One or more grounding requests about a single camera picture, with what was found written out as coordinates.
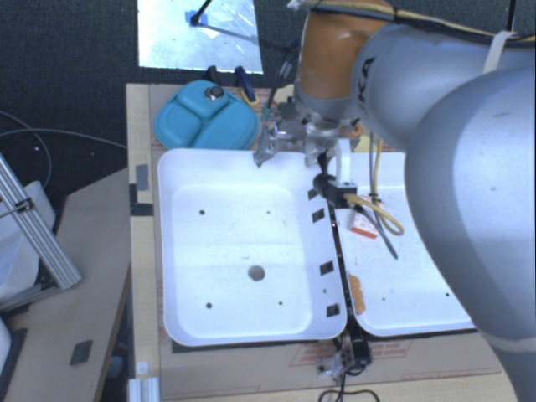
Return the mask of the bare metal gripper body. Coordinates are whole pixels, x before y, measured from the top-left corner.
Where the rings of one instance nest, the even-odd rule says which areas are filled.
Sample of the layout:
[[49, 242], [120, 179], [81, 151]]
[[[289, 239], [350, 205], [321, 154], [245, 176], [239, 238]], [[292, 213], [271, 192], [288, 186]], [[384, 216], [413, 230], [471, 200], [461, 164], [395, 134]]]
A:
[[269, 133], [278, 141], [323, 141], [350, 135], [358, 118], [341, 118], [311, 110], [300, 102], [282, 102], [268, 111]]

